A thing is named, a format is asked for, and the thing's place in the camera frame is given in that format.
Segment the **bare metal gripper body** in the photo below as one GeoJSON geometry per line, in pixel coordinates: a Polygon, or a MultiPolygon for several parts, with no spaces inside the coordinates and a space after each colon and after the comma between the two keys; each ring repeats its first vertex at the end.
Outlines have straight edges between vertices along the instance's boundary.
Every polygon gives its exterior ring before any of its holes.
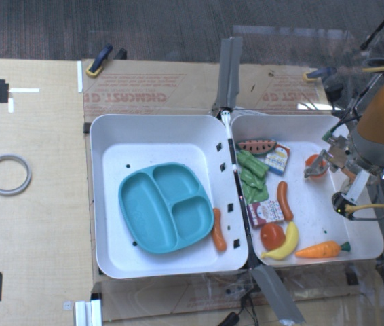
{"type": "Polygon", "coordinates": [[[328,153],[337,160],[339,170],[346,176],[356,176],[357,171],[349,161],[351,156],[349,140],[343,136],[336,137],[332,135],[328,143],[330,145],[328,153]]]}

